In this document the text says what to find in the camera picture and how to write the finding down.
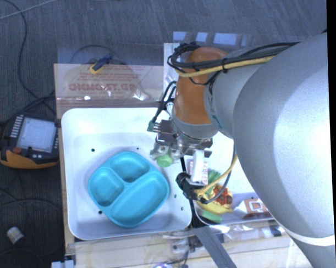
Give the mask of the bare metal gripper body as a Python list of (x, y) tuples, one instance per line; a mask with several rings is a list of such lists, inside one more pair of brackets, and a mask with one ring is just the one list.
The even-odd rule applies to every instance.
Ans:
[(162, 146), (168, 146), (172, 153), (183, 157), (185, 155), (193, 156), (198, 150), (204, 152), (204, 157), (211, 156), (212, 138), (198, 139), (188, 136), (178, 129), (173, 120), (161, 120), (156, 123), (156, 143)]

